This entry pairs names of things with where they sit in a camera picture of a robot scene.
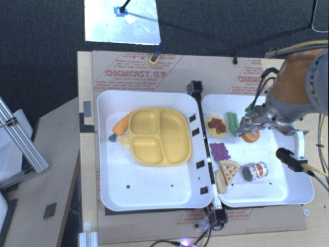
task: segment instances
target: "tomato can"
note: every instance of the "tomato can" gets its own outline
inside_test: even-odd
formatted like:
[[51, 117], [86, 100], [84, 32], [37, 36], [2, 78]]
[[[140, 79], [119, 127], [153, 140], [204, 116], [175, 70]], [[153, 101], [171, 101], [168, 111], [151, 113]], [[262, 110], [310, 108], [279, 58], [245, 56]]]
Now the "tomato can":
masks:
[[260, 179], [267, 175], [267, 167], [263, 162], [250, 164], [242, 169], [242, 175], [246, 181]]

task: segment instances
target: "toy pizza slice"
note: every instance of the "toy pizza slice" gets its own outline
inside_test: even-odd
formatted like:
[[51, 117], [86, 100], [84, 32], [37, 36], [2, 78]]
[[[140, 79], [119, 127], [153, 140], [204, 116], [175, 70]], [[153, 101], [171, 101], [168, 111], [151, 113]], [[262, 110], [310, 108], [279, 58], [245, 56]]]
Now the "toy pizza slice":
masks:
[[220, 161], [220, 165], [224, 174], [226, 185], [231, 184], [235, 174], [240, 168], [240, 165], [237, 162], [231, 160], [222, 160]]

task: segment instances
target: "yellow divided tray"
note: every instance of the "yellow divided tray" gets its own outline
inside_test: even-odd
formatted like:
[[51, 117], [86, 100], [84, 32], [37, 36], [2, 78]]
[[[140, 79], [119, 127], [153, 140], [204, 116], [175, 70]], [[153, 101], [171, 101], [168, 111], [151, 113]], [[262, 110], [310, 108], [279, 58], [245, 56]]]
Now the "yellow divided tray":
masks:
[[188, 123], [174, 109], [136, 110], [129, 121], [129, 141], [134, 158], [148, 166], [177, 166], [192, 152]]

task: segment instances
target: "orange carrot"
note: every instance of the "orange carrot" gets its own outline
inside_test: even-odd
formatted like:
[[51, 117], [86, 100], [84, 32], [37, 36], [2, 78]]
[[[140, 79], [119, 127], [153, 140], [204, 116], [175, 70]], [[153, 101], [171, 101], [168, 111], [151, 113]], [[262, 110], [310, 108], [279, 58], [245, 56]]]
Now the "orange carrot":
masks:
[[125, 117], [123, 117], [120, 121], [118, 121], [112, 131], [117, 135], [122, 135], [127, 130], [129, 126], [129, 118], [133, 114], [133, 112], [128, 113]]

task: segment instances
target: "yellow clip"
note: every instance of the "yellow clip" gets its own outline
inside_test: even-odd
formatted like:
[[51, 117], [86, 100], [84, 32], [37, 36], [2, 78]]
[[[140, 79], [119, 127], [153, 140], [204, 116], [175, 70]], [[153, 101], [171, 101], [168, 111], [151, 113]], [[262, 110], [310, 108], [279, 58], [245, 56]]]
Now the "yellow clip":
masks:
[[152, 61], [153, 56], [154, 56], [154, 54], [151, 54], [151, 56], [149, 58], [149, 63], [154, 66], [158, 62], [160, 55], [158, 55], [158, 57], [155, 59], [155, 61]]

